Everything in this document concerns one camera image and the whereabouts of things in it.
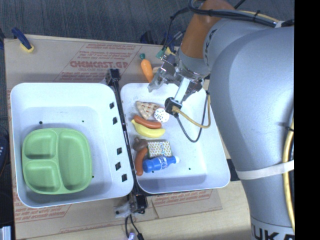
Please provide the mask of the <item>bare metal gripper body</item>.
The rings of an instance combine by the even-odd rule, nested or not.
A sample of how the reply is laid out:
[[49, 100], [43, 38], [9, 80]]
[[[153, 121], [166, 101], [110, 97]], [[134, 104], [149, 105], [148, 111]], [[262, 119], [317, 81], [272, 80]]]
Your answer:
[[203, 80], [210, 75], [210, 70], [204, 59], [178, 53], [164, 59], [160, 75], [163, 83], [174, 83], [180, 88], [174, 97], [176, 100], [186, 100], [202, 88]]

